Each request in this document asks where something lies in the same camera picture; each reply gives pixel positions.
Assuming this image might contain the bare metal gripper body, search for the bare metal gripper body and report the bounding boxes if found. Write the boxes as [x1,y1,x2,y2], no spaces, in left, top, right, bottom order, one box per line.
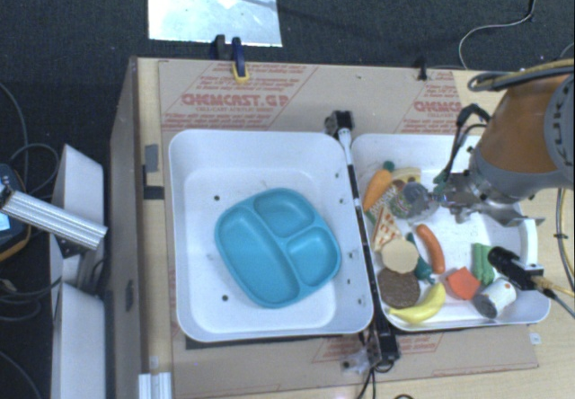
[441,172,522,227]

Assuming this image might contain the silver can with colourful label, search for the silver can with colourful label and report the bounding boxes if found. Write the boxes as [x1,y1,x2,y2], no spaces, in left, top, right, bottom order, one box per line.
[387,182,441,220]

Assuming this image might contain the orange sausage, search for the orange sausage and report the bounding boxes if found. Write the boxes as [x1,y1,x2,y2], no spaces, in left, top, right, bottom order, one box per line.
[414,223,447,275]

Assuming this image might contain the yellow wedge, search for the yellow wedge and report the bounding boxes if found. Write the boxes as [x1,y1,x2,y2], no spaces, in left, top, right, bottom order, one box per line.
[392,166,423,186]

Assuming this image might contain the light green toy beans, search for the light green toy beans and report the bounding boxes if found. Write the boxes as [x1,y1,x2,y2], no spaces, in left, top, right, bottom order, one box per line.
[471,242,496,287]

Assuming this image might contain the dark green toy vegetable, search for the dark green toy vegetable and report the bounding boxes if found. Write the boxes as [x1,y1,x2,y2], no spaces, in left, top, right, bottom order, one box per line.
[405,232,436,285]

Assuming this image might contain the orange block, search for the orange block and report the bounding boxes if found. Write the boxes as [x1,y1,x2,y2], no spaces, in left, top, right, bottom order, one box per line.
[445,266,482,301]

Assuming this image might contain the red and white pizza slice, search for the red and white pizza slice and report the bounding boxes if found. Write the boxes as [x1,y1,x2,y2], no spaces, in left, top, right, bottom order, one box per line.
[369,205,403,253]

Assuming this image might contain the tan round biscuit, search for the tan round biscuit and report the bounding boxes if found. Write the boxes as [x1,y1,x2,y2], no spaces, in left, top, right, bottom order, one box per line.
[380,238,420,274]

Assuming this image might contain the orange carrot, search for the orange carrot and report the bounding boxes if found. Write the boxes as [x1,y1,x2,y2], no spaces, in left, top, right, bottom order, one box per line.
[362,160,397,213]

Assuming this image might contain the white can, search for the white can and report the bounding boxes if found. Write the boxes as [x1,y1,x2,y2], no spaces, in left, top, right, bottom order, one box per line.
[472,277,518,320]

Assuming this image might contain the thin black and white rod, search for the thin black and white rod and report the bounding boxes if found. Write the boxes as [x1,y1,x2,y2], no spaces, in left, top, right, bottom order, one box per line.
[339,127,388,340]

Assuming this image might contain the brown round biscuit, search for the brown round biscuit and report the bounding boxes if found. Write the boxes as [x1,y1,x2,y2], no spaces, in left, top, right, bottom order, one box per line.
[376,267,422,310]

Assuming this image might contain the white plastic tray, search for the white plastic tray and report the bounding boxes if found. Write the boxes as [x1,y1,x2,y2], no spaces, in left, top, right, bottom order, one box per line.
[349,132,552,333]
[168,128,376,343]

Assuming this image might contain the yellow banana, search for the yellow banana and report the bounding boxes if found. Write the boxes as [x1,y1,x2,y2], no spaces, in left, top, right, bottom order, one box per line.
[387,281,447,324]

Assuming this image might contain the blue divided plate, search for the blue divided plate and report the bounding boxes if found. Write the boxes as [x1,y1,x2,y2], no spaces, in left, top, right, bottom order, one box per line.
[213,187,343,310]

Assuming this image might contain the brown cardboard board red print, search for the brown cardboard board red print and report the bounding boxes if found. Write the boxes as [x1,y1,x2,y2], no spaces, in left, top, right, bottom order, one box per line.
[157,59,540,394]

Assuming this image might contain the black cylinder on white bracket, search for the black cylinder on white bracket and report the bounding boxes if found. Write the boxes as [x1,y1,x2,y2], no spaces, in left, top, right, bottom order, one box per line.
[487,217,545,291]

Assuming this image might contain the black block with thin wires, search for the black block with thin wires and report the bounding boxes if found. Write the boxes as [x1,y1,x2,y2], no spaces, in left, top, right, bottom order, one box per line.
[324,110,357,136]
[366,320,402,368]

